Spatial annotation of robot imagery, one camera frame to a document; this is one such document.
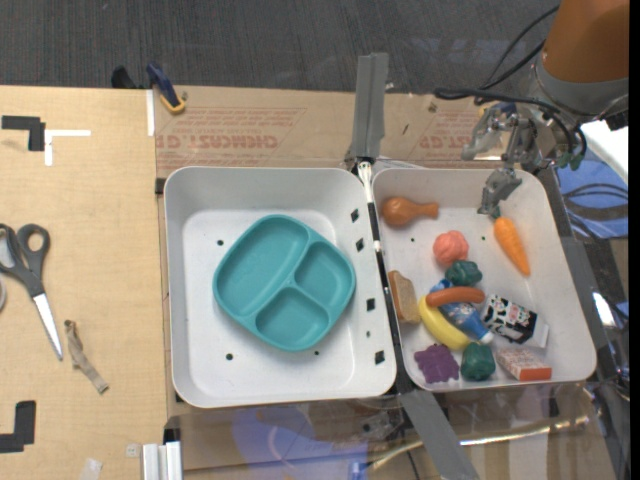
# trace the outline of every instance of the toy peach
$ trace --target toy peach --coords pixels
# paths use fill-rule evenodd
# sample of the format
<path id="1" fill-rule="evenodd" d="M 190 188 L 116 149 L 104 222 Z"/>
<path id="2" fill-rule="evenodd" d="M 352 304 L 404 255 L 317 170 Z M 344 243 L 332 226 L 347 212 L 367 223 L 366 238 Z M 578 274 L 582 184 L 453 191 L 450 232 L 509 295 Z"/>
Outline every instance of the toy peach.
<path id="1" fill-rule="evenodd" d="M 433 254 L 446 266 L 450 266 L 456 260 L 466 260 L 468 253 L 469 244 L 460 231 L 442 233 L 433 242 Z"/>

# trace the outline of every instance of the black scissors handle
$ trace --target black scissors handle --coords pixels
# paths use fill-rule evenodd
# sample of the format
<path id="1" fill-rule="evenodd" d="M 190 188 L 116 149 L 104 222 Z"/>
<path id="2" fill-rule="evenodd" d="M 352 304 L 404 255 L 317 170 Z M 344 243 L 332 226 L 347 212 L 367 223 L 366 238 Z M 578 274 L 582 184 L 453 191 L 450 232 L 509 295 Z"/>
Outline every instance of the black scissors handle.
<path id="1" fill-rule="evenodd" d="M 31 249 L 29 246 L 29 238 L 34 233 L 42 237 L 42 245 L 38 249 Z M 5 235 L 7 250 L 13 263 L 7 265 L 0 260 L 0 271 L 22 281 L 31 297 L 44 293 L 44 286 L 41 280 L 42 263 L 51 242 L 47 230 L 36 224 L 27 224 L 20 228 L 16 235 L 13 228 L 6 224 L 0 224 L 0 236 L 3 234 Z"/>

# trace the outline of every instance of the purple toy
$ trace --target purple toy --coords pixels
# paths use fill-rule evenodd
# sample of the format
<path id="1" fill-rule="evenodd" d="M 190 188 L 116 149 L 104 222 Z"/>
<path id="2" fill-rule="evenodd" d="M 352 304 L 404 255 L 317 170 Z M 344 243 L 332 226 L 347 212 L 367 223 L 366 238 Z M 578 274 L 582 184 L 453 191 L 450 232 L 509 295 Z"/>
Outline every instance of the purple toy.
<path id="1" fill-rule="evenodd" d="M 431 345 L 413 354 L 427 383 L 458 380 L 460 366 L 446 345 Z"/>

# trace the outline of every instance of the bread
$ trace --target bread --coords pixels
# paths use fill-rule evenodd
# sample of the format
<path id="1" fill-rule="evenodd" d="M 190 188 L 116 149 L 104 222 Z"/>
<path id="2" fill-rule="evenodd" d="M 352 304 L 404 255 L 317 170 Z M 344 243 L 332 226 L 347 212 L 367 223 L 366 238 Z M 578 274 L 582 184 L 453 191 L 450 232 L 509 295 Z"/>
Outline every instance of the bread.
<path id="1" fill-rule="evenodd" d="M 422 320 L 418 312 L 418 299 L 411 280 L 404 277 L 397 270 L 392 270 L 388 276 L 393 306 L 396 310 L 398 321 L 420 323 Z"/>

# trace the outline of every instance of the scissors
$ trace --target scissors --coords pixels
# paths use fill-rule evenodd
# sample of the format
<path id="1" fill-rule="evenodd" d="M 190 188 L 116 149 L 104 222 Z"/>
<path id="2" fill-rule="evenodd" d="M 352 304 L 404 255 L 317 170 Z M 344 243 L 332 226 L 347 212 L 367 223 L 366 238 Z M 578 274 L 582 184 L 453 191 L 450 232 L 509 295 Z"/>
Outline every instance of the scissors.
<path id="1" fill-rule="evenodd" d="M 29 239 L 33 235 L 40 235 L 42 238 L 42 244 L 38 249 L 29 246 Z M 51 243 L 49 232 L 37 224 L 26 224 L 16 233 L 10 226 L 0 224 L 0 242 L 3 238 L 6 240 L 9 261 L 7 262 L 6 255 L 0 256 L 0 271 L 12 275 L 25 285 L 38 308 L 53 350 L 62 361 L 62 345 L 42 284 L 42 263 Z"/>

